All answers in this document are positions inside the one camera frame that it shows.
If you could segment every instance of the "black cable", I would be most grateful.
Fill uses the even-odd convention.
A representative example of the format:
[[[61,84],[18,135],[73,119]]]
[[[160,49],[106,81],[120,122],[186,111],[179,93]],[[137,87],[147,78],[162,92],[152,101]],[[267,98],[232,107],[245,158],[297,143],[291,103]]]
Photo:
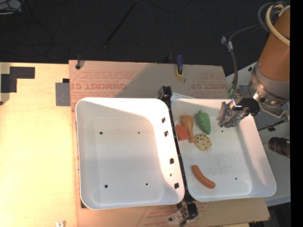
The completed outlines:
[[[237,64],[237,59],[236,59],[236,55],[234,53],[234,49],[233,49],[233,45],[232,45],[232,40],[235,36],[243,33],[243,32],[247,32],[253,29],[258,29],[261,28],[261,26],[259,24],[256,25],[252,25],[246,28],[243,28],[241,30],[238,30],[236,32],[233,32],[232,35],[229,37],[228,42],[223,41],[223,44],[225,44],[225,46],[227,46],[227,48],[229,49],[229,52],[232,55],[232,62],[233,62],[233,66],[234,66],[234,76],[233,76],[233,80],[232,80],[232,84],[233,84],[233,89],[236,89],[237,87],[237,83],[238,83],[238,64]]]
[[[282,4],[284,7],[286,7],[286,4],[284,3],[284,2],[282,2],[282,1],[280,1],[280,2],[269,2],[269,3],[266,3],[266,4],[264,4],[264,5],[262,5],[260,8],[259,8],[259,10],[258,10],[258,20],[259,20],[259,23],[260,23],[260,25],[263,27],[263,29],[264,30],[266,30],[269,34],[272,34],[273,36],[275,36],[271,31],[270,31],[270,29],[268,28],[268,26],[266,25],[266,23],[265,22],[263,22],[263,20],[262,20],[262,12],[263,12],[263,10],[266,8],[266,7],[270,7],[270,6],[272,6],[272,5],[278,5],[278,4]],[[273,12],[273,9],[271,10],[271,19],[272,19],[272,17],[273,17],[273,14],[274,12]],[[285,36],[285,35],[282,35],[284,38],[286,38],[286,39],[288,39],[288,40],[290,40],[290,38],[289,37],[287,37],[287,36]]]
[[[30,48],[34,49],[34,51],[37,52],[38,55],[27,55],[27,54],[24,55],[24,54],[19,54],[19,53],[16,53],[16,52],[13,52],[13,51],[10,51],[10,50],[6,50],[6,49],[4,49],[4,50],[0,49],[0,52],[5,52],[5,53],[9,53],[9,54],[17,55],[17,56],[22,56],[22,57],[28,57],[28,58],[35,58],[35,57],[39,57],[41,55],[44,55],[44,56],[47,56],[47,57],[52,58],[52,59],[64,59],[67,56],[69,56],[70,50],[69,50],[68,46],[63,42],[55,41],[53,33],[51,32],[51,30],[49,28],[47,28],[45,25],[43,25],[40,21],[38,21],[37,18],[34,16],[33,11],[31,9],[31,6],[30,6],[28,0],[26,1],[26,3],[28,5],[28,10],[30,12],[30,16],[32,17],[32,19],[27,18],[27,17],[26,18],[23,17],[23,18],[15,19],[15,20],[7,23],[7,24],[1,22],[1,24],[3,24],[3,26],[5,26],[7,29],[4,29],[4,30],[2,29],[0,37],[1,37],[1,41],[4,41],[3,36],[8,36],[8,35],[10,35],[10,33],[14,33],[16,31],[19,34],[22,33],[22,36],[18,35],[18,41],[15,40],[15,42],[12,43],[12,41],[13,41],[13,39],[12,39],[13,36],[12,36],[12,37],[9,38],[8,42],[4,41],[4,43],[10,44],[10,45],[26,45],[26,46],[29,46]],[[33,42],[32,39],[27,36],[28,26],[32,26],[32,25],[38,25],[41,28],[45,29],[48,32],[49,36],[50,36],[50,41]],[[47,47],[46,52],[43,52],[43,51],[41,51],[37,48],[37,46],[42,45],[42,44],[49,45]],[[55,44],[63,45],[65,47],[65,49],[67,50],[67,53],[63,57],[54,57],[54,56],[50,55],[50,51],[54,48]]]
[[[6,8],[1,9],[1,10],[3,10],[3,12],[0,13],[0,15],[7,15],[7,14],[15,13],[15,12],[20,12],[20,8],[22,8],[22,2],[20,4],[19,8],[16,9],[16,8],[13,8],[10,6],[9,1],[11,1],[11,0],[6,0],[6,1],[0,3],[0,4],[6,3],[8,5]]]
[[[4,9],[10,9],[9,12],[6,11],[6,13],[4,13],[4,14],[2,14],[2,15],[11,14],[11,12],[13,12],[13,10],[14,10],[14,12],[16,12],[16,11],[20,12],[20,8],[22,8],[23,2],[24,2],[24,0],[22,0],[22,1],[19,1],[19,0],[18,0],[21,4],[20,4],[19,8],[16,9],[16,8],[12,8],[12,7],[9,5],[9,3],[8,3],[9,1],[10,1],[10,0],[6,0],[6,1],[0,3],[0,4],[7,3],[8,7],[7,7],[7,8],[4,8]],[[68,2],[69,0],[57,1],[57,2],[50,1],[50,0],[41,0],[41,1],[49,2],[49,3],[52,3],[52,4],[60,4],[60,3],[66,3],[66,2]]]
[[[153,0],[148,0],[151,3],[153,3],[154,5],[156,5],[157,7],[159,7],[160,9],[167,11],[167,12],[177,12],[177,11],[181,11],[182,9],[184,9],[185,7],[187,7],[189,4],[191,4],[194,0],[190,0],[187,4],[185,4],[183,7],[181,7],[180,9],[175,9],[175,10],[170,10],[170,9],[165,9],[163,7],[161,7],[158,3],[154,2]]]

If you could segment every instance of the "cardboard surface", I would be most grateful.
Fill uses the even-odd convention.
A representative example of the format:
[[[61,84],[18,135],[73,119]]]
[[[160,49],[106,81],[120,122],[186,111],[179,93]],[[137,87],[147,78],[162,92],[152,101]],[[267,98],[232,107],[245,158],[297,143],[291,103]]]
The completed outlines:
[[[100,63],[102,70],[112,69],[109,65],[115,64],[96,62],[95,65],[99,66]],[[116,64],[123,67],[126,63]],[[18,79],[16,93],[0,95],[4,101],[0,106],[1,225],[49,227],[64,221],[67,227],[168,226],[167,216],[177,210],[175,205],[98,211],[81,207],[77,136],[74,133],[75,122],[71,120],[72,107],[56,106],[55,85],[61,83],[63,78],[69,78],[69,65],[2,62],[0,72],[9,74],[10,66],[35,67],[36,72],[35,79]],[[136,66],[144,67],[140,63],[136,63]],[[169,78],[166,85],[171,85],[174,92],[181,94],[186,94],[189,88],[194,89],[196,84],[202,84],[198,83],[198,73],[214,73],[214,77],[217,75],[221,78],[217,81],[226,84],[223,70],[217,66],[185,66],[186,70],[195,68],[185,75],[185,82],[185,78],[175,78],[174,65],[163,65],[165,68],[160,72],[158,68],[161,65],[145,66],[152,67],[148,70],[156,79],[150,79],[151,74],[145,74],[146,78],[139,81],[146,81],[142,87],[152,97],[158,92],[159,85],[166,82],[166,77]],[[156,76],[158,72],[166,74]],[[77,76],[77,73],[72,73],[71,79]],[[187,81],[189,74],[193,79]],[[212,87],[207,90],[215,90],[215,86]],[[199,216],[189,221],[186,227],[225,226],[269,218],[263,198],[197,203],[197,207]]]
[[[85,97],[155,98],[162,86],[195,98],[226,98],[227,83],[222,67],[184,65],[184,76],[176,76],[174,64],[111,61],[70,61],[71,111],[79,227],[168,227],[168,215],[176,205],[90,210],[81,207],[75,105]],[[199,216],[187,227],[210,227],[269,219],[263,198],[197,202]]]

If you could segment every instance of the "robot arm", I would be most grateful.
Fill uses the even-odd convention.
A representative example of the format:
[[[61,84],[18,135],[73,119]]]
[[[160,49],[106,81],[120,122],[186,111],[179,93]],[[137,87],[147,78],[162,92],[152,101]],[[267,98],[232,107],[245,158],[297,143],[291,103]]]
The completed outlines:
[[[273,26],[268,17],[275,7],[280,10]],[[266,12],[270,34],[250,72],[249,85],[234,87],[232,100],[222,103],[217,118],[220,127],[234,127],[237,121],[249,114],[255,116],[260,109],[277,118],[288,116],[282,106],[290,96],[290,6],[275,7],[270,6]]]

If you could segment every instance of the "wooden table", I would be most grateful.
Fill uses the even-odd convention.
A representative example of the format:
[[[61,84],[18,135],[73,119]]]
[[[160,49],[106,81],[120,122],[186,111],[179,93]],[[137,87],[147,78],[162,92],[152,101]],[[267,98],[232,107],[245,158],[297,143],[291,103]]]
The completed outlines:
[[[0,63],[0,73],[9,74],[10,67],[34,67],[35,79],[17,79],[16,93],[1,94],[1,225],[54,227],[62,220],[67,227],[91,227],[84,220],[78,221],[71,107],[56,106],[55,84],[70,77],[69,65]],[[142,218],[146,210],[109,210],[100,213],[102,223],[96,219],[93,226],[125,226],[119,217],[131,223],[134,216]],[[243,211],[239,216],[226,216],[238,210]],[[223,201],[209,205],[199,226],[268,218],[263,198]]]

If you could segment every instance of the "toy vegetable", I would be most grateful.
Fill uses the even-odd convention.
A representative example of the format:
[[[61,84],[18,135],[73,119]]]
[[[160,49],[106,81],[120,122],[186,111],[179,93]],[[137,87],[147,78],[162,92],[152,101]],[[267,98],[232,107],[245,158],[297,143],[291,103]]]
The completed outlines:
[[[211,125],[210,125],[210,119],[208,116],[208,113],[203,113],[201,110],[196,115],[196,122],[199,128],[205,133],[210,134],[211,131]]]

